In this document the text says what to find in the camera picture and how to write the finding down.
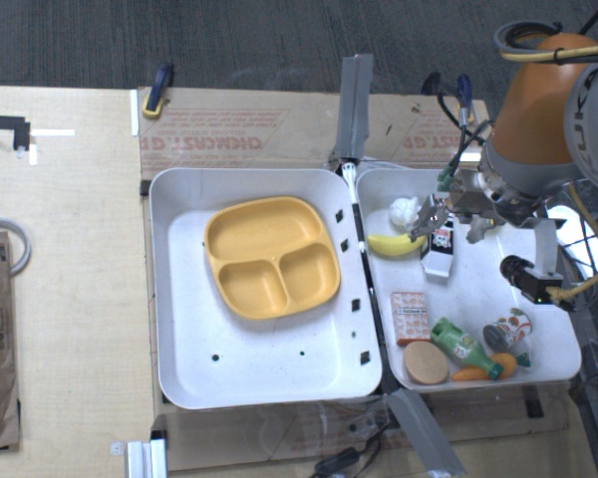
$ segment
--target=wooden table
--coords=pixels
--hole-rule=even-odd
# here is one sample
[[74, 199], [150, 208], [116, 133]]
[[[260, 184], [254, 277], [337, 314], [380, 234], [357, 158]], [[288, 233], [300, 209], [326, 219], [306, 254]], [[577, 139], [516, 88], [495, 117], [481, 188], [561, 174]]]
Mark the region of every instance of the wooden table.
[[[112, 443], [149, 437], [150, 312], [131, 107], [130, 91], [0, 87], [0, 115], [75, 131], [38, 137], [32, 166], [0, 130], [0, 216], [24, 226], [33, 247], [13, 281], [21, 440], [0, 452], [0, 477], [122, 477]], [[472, 477], [595, 476], [578, 411], [568, 398], [563, 405], [563, 430], [464, 441], [455, 451]], [[184, 475], [301, 477], [313, 464]], [[367, 476], [428, 475], [406, 448], [386, 452]]]

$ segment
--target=round wooden disc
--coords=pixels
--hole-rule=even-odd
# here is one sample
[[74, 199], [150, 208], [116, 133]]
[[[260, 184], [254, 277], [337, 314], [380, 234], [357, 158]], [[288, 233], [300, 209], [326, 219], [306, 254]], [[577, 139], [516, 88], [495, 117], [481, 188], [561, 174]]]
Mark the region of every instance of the round wooden disc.
[[448, 359], [430, 342], [412, 342], [403, 351], [410, 378], [421, 384], [439, 384], [448, 377]]

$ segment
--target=orange carrot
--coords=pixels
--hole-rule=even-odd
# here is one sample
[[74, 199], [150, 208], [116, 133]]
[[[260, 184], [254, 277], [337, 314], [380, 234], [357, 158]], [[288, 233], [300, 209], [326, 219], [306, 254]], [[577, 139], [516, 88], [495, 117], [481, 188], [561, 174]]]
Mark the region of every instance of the orange carrot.
[[[502, 366], [499, 379], [509, 377], [516, 370], [516, 358], [510, 353], [497, 353], [489, 357]], [[489, 379], [487, 372], [478, 366], [466, 366], [451, 375], [451, 380], [483, 380]]]

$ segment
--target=yellow divided plate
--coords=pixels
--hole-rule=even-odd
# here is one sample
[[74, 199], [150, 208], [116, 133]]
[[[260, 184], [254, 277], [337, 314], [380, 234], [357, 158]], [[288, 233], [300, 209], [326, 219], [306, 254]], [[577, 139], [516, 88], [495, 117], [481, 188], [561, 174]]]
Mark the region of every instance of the yellow divided plate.
[[299, 198], [261, 198], [218, 211], [206, 223], [204, 246], [224, 301], [247, 319], [303, 312], [339, 289], [330, 236]]

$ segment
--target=yellow banana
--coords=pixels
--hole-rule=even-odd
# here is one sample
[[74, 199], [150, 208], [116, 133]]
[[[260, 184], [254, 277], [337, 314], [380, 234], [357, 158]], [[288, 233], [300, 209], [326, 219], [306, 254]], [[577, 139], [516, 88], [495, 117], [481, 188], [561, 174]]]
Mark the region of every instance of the yellow banana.
[[427, 237], [425, 235], [418, 237], [415, 239], [415, 242], [412, 242], [408, 234], [396, 236], [371, 234], [366, 238], [366, 243], [368, 243], [372, 251], [380, 255], [397, 257], [418, 250], [426, 240]]

